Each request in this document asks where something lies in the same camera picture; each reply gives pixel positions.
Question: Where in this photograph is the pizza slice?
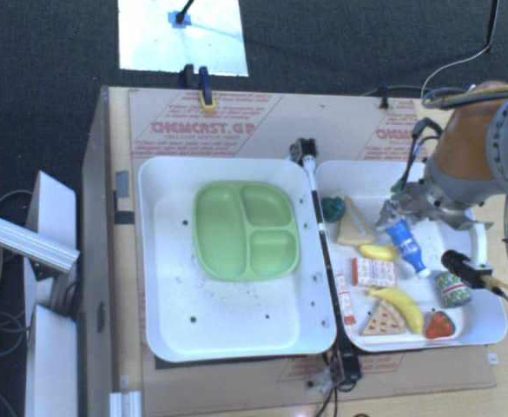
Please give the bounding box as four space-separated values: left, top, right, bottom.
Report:
359 299 407 337

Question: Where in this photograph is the green divided plate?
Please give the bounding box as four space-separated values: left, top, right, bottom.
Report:
192 180 302 283

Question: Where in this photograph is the white plastic tray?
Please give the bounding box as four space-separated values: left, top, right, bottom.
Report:
314 159 508 354
137 155 339 363

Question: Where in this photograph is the small yellow banana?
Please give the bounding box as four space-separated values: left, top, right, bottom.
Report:
358 242 399 262

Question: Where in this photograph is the blue bottle with white cap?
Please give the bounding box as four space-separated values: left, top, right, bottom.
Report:
384 216 432 280

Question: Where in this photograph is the red strawberry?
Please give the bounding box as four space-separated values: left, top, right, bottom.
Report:
424 310 457 341

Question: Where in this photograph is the black cylinder on white bracket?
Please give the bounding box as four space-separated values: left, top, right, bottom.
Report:
440 220 494 289

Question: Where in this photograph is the large yellow banana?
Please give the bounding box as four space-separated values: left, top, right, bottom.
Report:
366 286 425 335

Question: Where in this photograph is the green and white can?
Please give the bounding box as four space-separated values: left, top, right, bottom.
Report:
433 269 472 309

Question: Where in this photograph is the brown cardboard board red print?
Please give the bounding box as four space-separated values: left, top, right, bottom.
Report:
128 88 498 409

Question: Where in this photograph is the thin black and white rod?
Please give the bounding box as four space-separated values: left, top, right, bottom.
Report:
304 156 349 358

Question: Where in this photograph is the beige sandwich wedge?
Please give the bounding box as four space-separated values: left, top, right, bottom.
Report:
335 195 378 248

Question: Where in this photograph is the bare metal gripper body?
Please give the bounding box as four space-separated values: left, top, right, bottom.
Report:
392 182 493 234

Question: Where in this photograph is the narrow white and orange packet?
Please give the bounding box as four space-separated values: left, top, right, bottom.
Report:
333 272 358 327

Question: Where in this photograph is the green broccoli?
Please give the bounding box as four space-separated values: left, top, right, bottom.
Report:
320 195 347 223

